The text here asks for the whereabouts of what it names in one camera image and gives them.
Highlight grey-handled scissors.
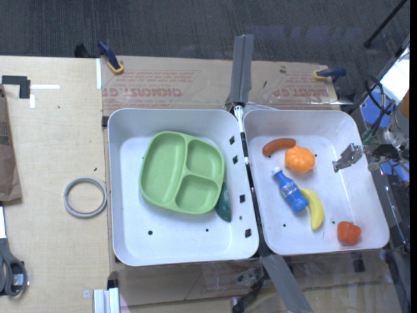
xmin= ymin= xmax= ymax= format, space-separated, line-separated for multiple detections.
xmin=0 ymin=207 xmax=29 ymax=297

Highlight brown paper bag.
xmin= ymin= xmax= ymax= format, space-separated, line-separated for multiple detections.
xmin=0 ymin=83 xmax=23 ymax=202

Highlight orange-brown toy sausage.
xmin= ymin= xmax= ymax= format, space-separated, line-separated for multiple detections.
xmin=261 ymin=138 xmax=297 ymax=158

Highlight green divided plate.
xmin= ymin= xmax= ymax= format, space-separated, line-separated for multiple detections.
xmin=138 ymin=130 xmax=226 ymax=215

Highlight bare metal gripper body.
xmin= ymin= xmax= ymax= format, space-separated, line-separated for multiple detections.
xmin=367 ymin=112 xmax=410 ymax=163

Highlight grey tape roll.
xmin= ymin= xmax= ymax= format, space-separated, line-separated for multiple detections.
xmin=63 ymin=177 xmax=108 ymax=219

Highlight brown cardboard board red print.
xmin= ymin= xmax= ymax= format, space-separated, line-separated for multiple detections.
xmin=100 ymin=55 xmax=392 ymax=307

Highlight dark green toy vegetable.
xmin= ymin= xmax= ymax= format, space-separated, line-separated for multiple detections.
xmin=214 ymin=181 xmax=233 ymax=223

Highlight yellow banana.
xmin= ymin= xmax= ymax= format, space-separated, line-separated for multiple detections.
xmin=298 ymin=186 xmax=325 ymax=231

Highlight orange toy pumpkin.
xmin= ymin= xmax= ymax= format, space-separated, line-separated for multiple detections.
xmin=284 ymin=145 xmax=316 ymax=175

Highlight blue plastic bottle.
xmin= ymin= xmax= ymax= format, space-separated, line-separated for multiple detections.
xmin=271 ymin=166 xmax=309 ymax=213

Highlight red-orange toy pepper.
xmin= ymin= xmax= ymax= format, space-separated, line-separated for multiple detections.
xmin=336 ymin=220 xmax=362 ymax=245

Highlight white plastic tray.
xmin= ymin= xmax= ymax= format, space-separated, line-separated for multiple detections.
xmin=106 ymin=108 xmax=261 ymax=267
xmin=242 ymin=109 xmax=391 ymax=256

